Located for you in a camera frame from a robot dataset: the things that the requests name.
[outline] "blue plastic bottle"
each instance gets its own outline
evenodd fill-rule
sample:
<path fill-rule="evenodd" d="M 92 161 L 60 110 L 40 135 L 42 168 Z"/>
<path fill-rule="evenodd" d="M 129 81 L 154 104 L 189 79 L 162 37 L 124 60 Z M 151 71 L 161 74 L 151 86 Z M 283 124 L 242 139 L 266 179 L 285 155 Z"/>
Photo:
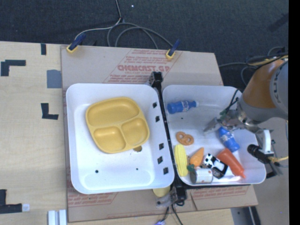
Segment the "blue plastic bottle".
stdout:
<path fill-rule="evenodd" d="M 219 128 L 219 137 L 226 148 L 228 148 L 231 152 L 234 152 L 240 149 L 240 146 L 235 141 L 233 135 L 223 127 Z"/>
<path fill-rule="evenodd" d="M 199 103 L 197 101 L 189 102 L 189 101 L 179 101 L 176 103 L 169 103 L 167 105 L 168 112 L 170 114 L 186 112 L 192 107 L 197 107 Z"/>

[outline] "cardboard sheet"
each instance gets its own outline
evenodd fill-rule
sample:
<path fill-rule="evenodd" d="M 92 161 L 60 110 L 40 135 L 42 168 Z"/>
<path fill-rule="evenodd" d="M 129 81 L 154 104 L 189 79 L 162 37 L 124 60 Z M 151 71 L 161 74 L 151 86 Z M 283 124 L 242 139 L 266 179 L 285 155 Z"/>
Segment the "cardboard sheet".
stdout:
<path fill-rule="evenodd" d="M 213 53 L 177 51 L 172 60 L 167 60 L 165 53 L 164 50 L 82 46 L 69 54 L 66 46 L 61 46 L 69 222 L 164 214 L 165 208 L 156 208 L 152 190 L 84 195 L 73 188 L 65 94 L 75 83 L 144 84 L 152 71 L 162 72 L 163 88 L 171 84 L 223 85 Z M 252 186 L 192 189 L 187 194 L 188 199 L 184 206 L 177 207 L 178 212 L 257 205 Z"/>

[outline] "toy pretzel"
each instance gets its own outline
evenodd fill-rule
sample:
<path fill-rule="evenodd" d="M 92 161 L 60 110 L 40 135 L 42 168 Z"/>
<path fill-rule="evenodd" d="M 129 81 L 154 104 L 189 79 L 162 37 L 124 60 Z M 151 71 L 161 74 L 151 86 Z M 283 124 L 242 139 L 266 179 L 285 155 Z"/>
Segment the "toy pretzel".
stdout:
<path fill-rule="evenodd" d="M 178 132 L 176 134 L 176 139 L 182 145 L 191 145 L 194 143 L 194 138 L 190 134 L 185 134 L 184 132 Z"/>

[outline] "orange carrot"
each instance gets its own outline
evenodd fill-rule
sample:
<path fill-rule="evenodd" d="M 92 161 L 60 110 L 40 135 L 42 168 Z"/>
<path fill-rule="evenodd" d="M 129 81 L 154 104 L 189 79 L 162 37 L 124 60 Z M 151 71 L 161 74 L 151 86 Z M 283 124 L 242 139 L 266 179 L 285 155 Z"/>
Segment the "orange carrot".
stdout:
<path fill-rule="evenodd" d="M 195 167 L 200 166 L 204 155 L 204 148 L 200 148 L 191 158 L 190 158 L 190 165 L 188 169 L 194 169 Z"/>

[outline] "yellow divided plate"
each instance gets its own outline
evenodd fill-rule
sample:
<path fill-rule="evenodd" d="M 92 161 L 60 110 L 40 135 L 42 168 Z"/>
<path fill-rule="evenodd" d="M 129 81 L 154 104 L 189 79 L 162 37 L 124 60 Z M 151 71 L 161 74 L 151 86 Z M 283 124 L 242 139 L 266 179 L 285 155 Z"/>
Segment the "yellow divided plate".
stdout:
<path fill-rule="evenodd" d="M 134 149 L 150 135 L 143 112 L 128 97 L 94 103 L 88 107 L 85 118 L 94 142 L 106 153 Z"/>

